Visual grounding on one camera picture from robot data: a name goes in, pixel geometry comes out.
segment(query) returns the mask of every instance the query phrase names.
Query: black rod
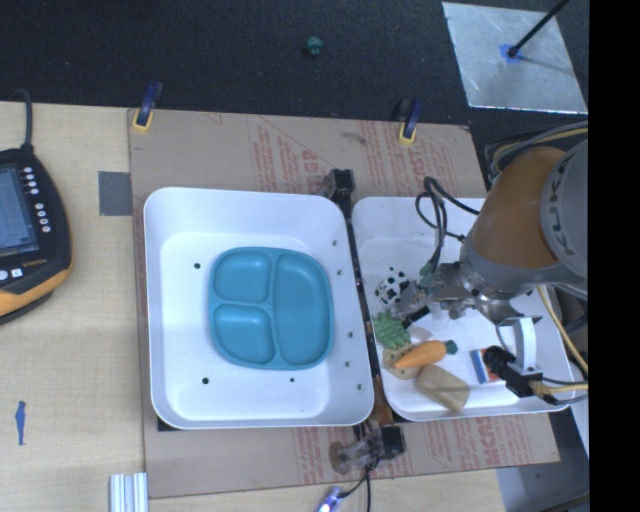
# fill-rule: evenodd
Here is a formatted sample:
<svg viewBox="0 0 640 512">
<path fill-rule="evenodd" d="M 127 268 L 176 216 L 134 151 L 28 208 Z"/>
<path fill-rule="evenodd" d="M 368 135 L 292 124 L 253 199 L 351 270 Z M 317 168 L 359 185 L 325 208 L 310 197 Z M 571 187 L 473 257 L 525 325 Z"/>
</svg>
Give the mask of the black rod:
<svg viewBox="0 0 640 512">
<path fill-rule="evenodd" d="M 553 9 L 551 9 L 549 13 L 544 18 L 542 18 L 535 27 L 532 28 L 529 31 L 529 33 L 520 40 L 518 44 L 514 44 L 511 48 L 509 48 L 509 50 L 507 51 L 507 55 L 511 58 L 515 57 L 516 54 L 518 53 L 518 50 L 520 50 L 520 48 L 522 48 L 522 46 L 529 39 L 531 39 L 535 35 L 535 33 L 544 26 L 544 24 L 547 21 L 553 18 L 558 13 L 558 11 L 560 11 L 560 9 L 562 9 L 568 3 L 569 3 L 569 0 L 560 0 L 560 2 L 558 2 L 558 4 Z"/>
</svg>

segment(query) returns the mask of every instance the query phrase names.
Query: orange carrot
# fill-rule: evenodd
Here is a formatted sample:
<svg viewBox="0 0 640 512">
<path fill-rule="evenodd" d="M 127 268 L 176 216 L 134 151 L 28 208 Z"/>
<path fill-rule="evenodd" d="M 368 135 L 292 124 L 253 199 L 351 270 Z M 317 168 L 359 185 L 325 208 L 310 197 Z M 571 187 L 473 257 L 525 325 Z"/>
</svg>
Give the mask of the orange carrot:
<svg viewBox="0 0 640 512">
<path fill-rule="evenodd" d="M 412 368 L 414 366 L 427 366 L 442 361 L 447 354 L 455 354 L 458 347 L 453 342 L 430 340 L 416 345 L 393 365 L 394 368 Z"/>
</svg>

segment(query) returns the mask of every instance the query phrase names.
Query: table surface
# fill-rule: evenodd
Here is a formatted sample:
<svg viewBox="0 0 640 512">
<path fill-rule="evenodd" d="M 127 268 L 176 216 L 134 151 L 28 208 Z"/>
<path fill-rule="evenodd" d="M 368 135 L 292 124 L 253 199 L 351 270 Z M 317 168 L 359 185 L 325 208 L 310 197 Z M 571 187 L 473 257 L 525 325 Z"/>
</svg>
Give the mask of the table surface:
<svg viewBox="0 0 640 512">
<path fill-rule="evenodd" d="M 0 103 L 0 150 L 25 109 Z M 109 476 L 145 471 L 130 216 L 101 216 L 98 175 L 129 172 L 127 109 L 34 105 L 32 143 L 64 198 L 75 266 L 53 297 L 0 327 L 0 510 L 106 511 Z M 26 403 L 24 445 L 14 419 Z M 372 482 L 372 510 L 504 510 L 494 470 Z M 151 511 L 306 511 L 327 485 L 150 500 Z M 340 507 L 366 509 L 365 486 Z"/>
</svg>

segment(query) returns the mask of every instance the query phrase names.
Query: cardboard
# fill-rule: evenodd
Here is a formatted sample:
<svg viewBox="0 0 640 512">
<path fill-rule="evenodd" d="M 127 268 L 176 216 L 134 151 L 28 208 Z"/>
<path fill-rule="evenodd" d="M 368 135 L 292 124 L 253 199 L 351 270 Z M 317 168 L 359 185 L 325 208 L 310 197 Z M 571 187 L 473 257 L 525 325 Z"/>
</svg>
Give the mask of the cardboard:
<svg viewBox="0 0 640 512">
<path fill-rule="evenodd" d="M 318 193 L 333 168 L 351 169 L 354 200 L 415 196 L 430 175 L 452 195 L 483 197 L 470 134 L 419 124 L 411 146 L 399 123 L 206 112 L 154 113 L 148 132 L 131 128 L 130 168 L 141 354 L 144 448 L 151 498 L 353 481 L 331 467 L 332 443 L 355 441 L 350 427 L 177 431 L 150 400 L 142 209 L 166 186 Z M 407 451 L 372 478 L 393 478 L 556 462 L 546 414 L 402 423 Z"/>
</svg>

